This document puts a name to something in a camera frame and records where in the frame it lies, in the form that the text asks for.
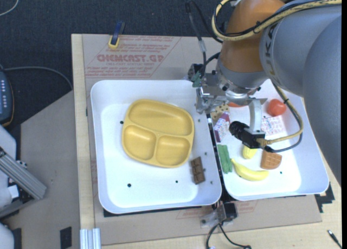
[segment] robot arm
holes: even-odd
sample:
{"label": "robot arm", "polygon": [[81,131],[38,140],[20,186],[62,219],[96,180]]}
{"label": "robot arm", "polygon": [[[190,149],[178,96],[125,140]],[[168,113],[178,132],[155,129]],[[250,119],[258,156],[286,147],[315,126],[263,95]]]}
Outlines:
{"label": "robot arm", "polygon": [[[270,78],[304,98],[317,143],[341,185],[342,0],[239,0],[222,33],[216,16],[229,1],[215,11],[212,26],[223,45],[215,71],[200,78],[197,111],[209,113],[226,101],[250,105],[249,97]],[[259,112],[252,109],[256,120]]]}

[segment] wire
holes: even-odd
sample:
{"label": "wire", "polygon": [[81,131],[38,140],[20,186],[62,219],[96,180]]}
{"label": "wire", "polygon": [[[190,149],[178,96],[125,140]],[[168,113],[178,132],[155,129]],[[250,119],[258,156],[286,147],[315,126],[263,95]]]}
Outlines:
{"label": "wire", "polygon": [[[264,149],[266,151],[269,152],[283,152],[286,150],[290,150],[293,149],[294,147],[296,147],[297,145],[300,144],[302,137],[303,137],[303,130],[304,130],[304,123],[303,120],[300,116],[300,114],[298,113],[298,111],[295,109],[295,107],[292,105],[292,103],[289,101],[289,98],[286,96],[286,94],[282,91],[282,89],[280,87],[278,87],[276,84],[273,83],[274,88],[276,89],[276,91],[278,92],[278,94],[280,95],[281,99],[284,101],[284,103],[288,106],[289,110],[292,112],[295,120],[297,121],[298,125],[299,125],[299,130],[291,135],[285,136],[285,137],[280,137],[280,138],[276,138],[273,140],[266,140],[266,139],[257,139],[257,141],[264,147]],[[288,148],[284,148],[284,149],[280,149],[280,150],[274,150],[272,148],[270,148],[268,145],[271,145],[273,143],[276,142],[281,142],[284,140],[288,140],[294,137],[299,136],[299,140],[292,146],[289,146]]]}
{"label": "wire", "polygon": [[317,7],[324,7],[328,5],[341,5],[342,0],[315,0],[315,1],[310,1],[306,3],[295,3],[288,5],[279,11],[277,11],[275,14],[270,16],[269,18],[265,19],[262,22],[257,23],[255,26],[250,27],[242,32],[235,32],[235,33],[223,33],[221,32],[217,26],[216,26],[216,20],[217,20],[217,15],[221,8],[230,1],[235,1],[235,0],[222,0],[218,6],[215,9],[215,12],[213,14],[212,18],[212,29],[215,35],[225,41],[237,41],[237,40],[243,40],[246,38],[249,38],[259,32],[261,32],[263,29],[266,27],[272,25],[273,23],[277,22],[278,20],[293,14],[298,11],[306,10],[306,9],[311,9],[311,8],[317,8]]}
{"label": "wire", "polygon": [[208,24],[207,24],[207,22],[206,22],[206,19],[204,18],[203,14],[202,14],[201,9],[200,9],[199,6],[195,3],[194,0],[188,0],[188,1],[186,2],[186,5],[185,5],[186,12],[187,12],[189,15],[191,15],[190,4],[193,5],[193,6],[195,7],[195,9],[197,10],[197,12],[198,12],[198,14],[199,14],[199,16],[200,16],[200,18],[201,18],[201,21],[202,21],[202,23],[203,23],[203,25],[204,25],[206,31],[208,32],[208,34],[209,34],[215,41],[217,41],[217,42],[219,42],[219,43],[222,43],[223,40],[218,39],[218,38],[215,36],[215,34],[213,33],[213,31],[209,28],[209,26],[208,26]]}
{"label": "wire", "polygon": [[51,68],[47,68],[47,67],[39,67],[39,66],[29,66],[29,67],[16,67],[16,68],[4,68],[1,64],[0,64],[0,71],[3,70],[5,72],[10,72],[10,71],[18,71],[18,70],[22,70],[22,69],[42,69],[42,70],[45,70],[45,71],[50,71],[50,72],[53,72],[53,73],[56,73],[58,75],[60,75],[61,77],[63,77],[69,84],[71,90],[73,90],[73,85],[72,83],[70,82],[70,80],[65,76],[63,75],[61,72],[58,72],[56,71],[55,69],[51,69]]}
{"label": "wire", "polygon": [[206,66],[209,62],[211,62],[213,59],[217,59],[220,55],[220,52],[217,52],[216,54],[212,55],[208,60],[205,61],[205,63],[202,65],[202,67],[199,69],[200,72],[200,78],[204,76]]}
{"label": "wire", "polygon": [[7,11],[1,13],[0,16],[6,15],[6,14],[8,14],[9,12],[13,11],[13,10],[17,7],[19,1],[20,1],[20,0],[17,0],[16,3],[15,3],[9,10],[7,10]]}
{"label": "wire", "polygon": [[233,245],[235,245],[235,246],[238,246],[238,247],[240,247],[240,248],[243,248],[243,249],[252,249],[252,247],[251,247],[250,245],[241,245],[241,244],[237,244],[237,243],[233,242],[233,241],[227,236],[227,234],[225,233],[224,229],[222,228],[223,222],[224,222],[224,221],[222,221],[221,223],[219,223],[219,224],[213,226],[213,227],[211,228],[211,230],[208,232],[207,237],[206,237],[206,244],[205,244],[206,249],[210,249],[209,240],[210,240],[210,238],[211,238],[213,232],[216,230],[216,228],[217,228],[218,226],[219,226],[219,228],[221,229],[223,235],[226,237],[226,239],[227,239],[231,244],[233,244]]}

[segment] black cable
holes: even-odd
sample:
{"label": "black cable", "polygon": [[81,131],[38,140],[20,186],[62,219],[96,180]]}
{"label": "black cable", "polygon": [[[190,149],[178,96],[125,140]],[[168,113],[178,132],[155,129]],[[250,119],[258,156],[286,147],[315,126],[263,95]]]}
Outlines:
{"label": "black cable", "polygon": [[202,65],[202,67],[199,69],[200,72],[200,78],[203,77],[205,75],[205,70],[206,70],[206,66],[209,62],[211,62],[213,59],[217,59],[220,55],[220,52],[217,52],[216,54],[212,55],[207,61],[204,62],[204,64]]}
{"label": "black cable", "polygon": [[209,26],[207,25],[206,19],[204,18],[201,9],[200,9],[199,6],[195,3],[194,0],[188,0],[188,1],[186,2],[185,11],[186,11],[187,13],[189,13],[189,15],[191,15],[190,4],[192,4],[192,5],[195,7],[195,9],[197,10],[197,12],[198,12],[198,14],[199,14],[199,16],[200,16],[200,18],[201,18],[201,21],[202,21],[202,23],[203,23],[203,25],[204,25],[206,31],[208,32],[208,34],[209,34],[215,41],[217,41],[217,42],[219,42],[219,43],[222,43],[223,40],[218,39],[218,38],[216,37],[216,35],[213,34],[213,32],[212,32],[212,30],[209,28]]}
{"label": "black cable", "polygon": [[227,240],[235,245],[235,246],[238,246],[238,247],[242,247],[243,249],[252,249],[252,247],[250,245],[241,245],[241,244],[237,244],[235,242],[233,242],[231,239],[229,239],[229,237],[227,236],[227,234],[225,233],[225,231],[223,230],[222,228],[222,224],[219,224],[219,228],[221,229],[222,233],[224,234],[224,236],[227,238]]}
{"label": "black cable", "polygon": [[0,64],[0,71],[5,71],[5,72],[10,72],[10,71],[18,71],[18,70],[22,70],[22,69],[42,69],[45,71],[50,71],[53,73],[56,73],[58,75],[60,75],[61,77],[63,77],[69,84],[71,90],[73,90],[73,85],[70,82],[70,80],[63,75],[61,72],[56,71],[55,69],[51,69],[51,68],[47,68],[47,67],[40,67],[40,66],[28,66],[28,67],[16,67],[16,68],[4,68],[1,64]]}
{"label": "black cable", "polygon": [[218,224],[213,226],[211,230],[208,232],[207,238],[206,238],[206,249],[210,249],[210,246],[208,245],[208,241],[210,240],[211,235],[213,234],[213,232],[216,230],[217,227],[218,227]]}
{"label": "black cable", "polygon": [[245,33],[248,33],[248,32],[251,30],[251,28],[249,28],[249,29],[247,29],[247,30],[245,30],[245,31],[236,32],[236,33],[224,33],[224,32],[222,32],[222,31],[218,28],[218,26],[217,26],[217,13],[216,13],[216,11],[217,11],[217,7],[215,7],[215,10],[214,10],[214,13],[213,13],[212,18],[214,19],[214,22],[215,22],[215,25],[216,25],[216,29],[217,29],[217,31],[218,31],[220,34],[222,34],[222,35],[235,34],[236,36],[239,36],[239,35],[243,35],[243,34],[245,34]]}
{"label": "black cable", "polygon": [[269,146],[265,146],[264,147],[264,150],[265,151],[268,151],[268,152],[275,152],[275,153],[279,153],[279,152],[283,152],[283,151],[287,151],[287,150],[291,150],[293,148],[295,148],[297,145],[299,145],[301,143],[301,140],[303,139],[303,134],[301,133],[299,135],[299,140],[294,144],[294,145],[291,145],[289,147],[286,147],[286,148],[283,148],[283,149],[279,149],[279,150],[274,150],[272,149],[271,147]]}
{"label": "black cable", "polygon": [[226,237],[226,239],[227,239],[231,244],[233,244],[233,245],[235,245],[235,246],[238,246],[238,247],[240,247],[240,248],[242,248],[242,249],[252,249],[252,247],[251,247],[250,245],[241,245],[241,244],[237,244],[237,243],[233,242],[233,241],[227,236],[227,234],[225,233],[224,229],[222,228],[222,223],[219,223],[219,224],[213,226],[213,227],[211,228],[211,230],[208,232],[207,237],[206,237],[206,244],[205,244],[206,249],[210,249],[209,240],[210,240],[210,238],[211,238],[213,232],[216,230],[216,228],[217,228],[218,226],[219,226],[219,228],[221,229],[223,235]]}
{"label": "black cable", "polygon": [[189,14],[189,20],[190,20],[190,24],[195,32],[195,35],[199,41],[199,45],[201,46],[200,49],[201,49],[201,52],[202,52],[202,56],[203,56],[203,66],[205,65],[206,63],[206,51],[205,51],[205,48],[203,48],[203,40],[202,40],[202,36],[199,32],[199,30],[197,30],[197,27],[196,27],[196,24],[195,24],[195,21],[194,21],[194,17],[191,13],[191,9],[190,9],[190,5],[188,2],[186,2],[185,4],[185,11]]}

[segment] blue clamp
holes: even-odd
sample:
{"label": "blue clamp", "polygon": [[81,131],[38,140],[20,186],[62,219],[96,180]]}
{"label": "blue clamp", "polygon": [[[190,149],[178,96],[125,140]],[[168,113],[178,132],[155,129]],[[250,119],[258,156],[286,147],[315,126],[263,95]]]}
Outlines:
{"label": "blue clamp", "polygon": [[108,47],[111,49],[116,49],[118,47],[119,44],[119,35],[121,35],[124,31],[124,27],[125,27],[125,22],[123,21],[119,21],[117,22],[116,26],[115,26],[115,30],[113,33],[113,36],[111,36],[109,42],[108,42]]}

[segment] yellow plastic plate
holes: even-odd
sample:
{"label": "yellow plastic plate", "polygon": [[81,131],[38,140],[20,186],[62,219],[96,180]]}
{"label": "yellow plastic plate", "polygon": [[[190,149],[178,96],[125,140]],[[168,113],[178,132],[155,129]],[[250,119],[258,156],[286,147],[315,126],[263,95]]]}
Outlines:
{"label": "yellow plastic plate", "polygon": [[160,167],[179,167],[189,158],[194,122],[185,109],[141,99],[128,108],[121,137],[131,158]]}

